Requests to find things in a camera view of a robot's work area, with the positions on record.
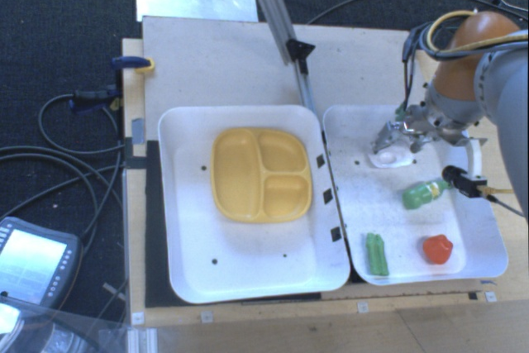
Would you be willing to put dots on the white toy fried egg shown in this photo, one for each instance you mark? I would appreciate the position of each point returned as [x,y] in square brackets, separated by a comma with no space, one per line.
[387,158]

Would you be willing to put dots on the green plastic bottle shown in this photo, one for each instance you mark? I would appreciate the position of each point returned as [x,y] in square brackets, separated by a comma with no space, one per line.
[417,195]

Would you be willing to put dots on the black cylinder on white bracket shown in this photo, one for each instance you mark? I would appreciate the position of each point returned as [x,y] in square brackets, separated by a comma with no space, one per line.
[460,179]

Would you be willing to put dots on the green toy asparagus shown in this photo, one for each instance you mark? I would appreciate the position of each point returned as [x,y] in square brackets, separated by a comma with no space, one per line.
[377,256]

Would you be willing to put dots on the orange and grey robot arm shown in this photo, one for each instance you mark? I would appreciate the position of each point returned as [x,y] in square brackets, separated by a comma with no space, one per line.
[492,70]

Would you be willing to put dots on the red toy pepper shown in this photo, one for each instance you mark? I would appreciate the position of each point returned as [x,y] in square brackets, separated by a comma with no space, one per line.
[437,250]

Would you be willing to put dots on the pale wood board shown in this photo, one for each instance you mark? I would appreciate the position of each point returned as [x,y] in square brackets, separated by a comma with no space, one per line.
[215,62]

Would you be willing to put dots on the white plastic tray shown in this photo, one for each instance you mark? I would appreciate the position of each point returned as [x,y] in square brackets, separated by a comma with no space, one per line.
[380,202]
[248,252]

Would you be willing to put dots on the yellow divided plate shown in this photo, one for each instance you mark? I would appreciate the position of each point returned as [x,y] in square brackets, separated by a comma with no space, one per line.
[235,173]

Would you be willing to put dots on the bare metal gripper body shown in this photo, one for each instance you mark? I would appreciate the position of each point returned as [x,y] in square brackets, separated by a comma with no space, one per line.
[434,127]

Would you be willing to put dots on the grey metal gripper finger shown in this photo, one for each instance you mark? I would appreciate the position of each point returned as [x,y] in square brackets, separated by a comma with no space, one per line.
[420,143]
[387,135]

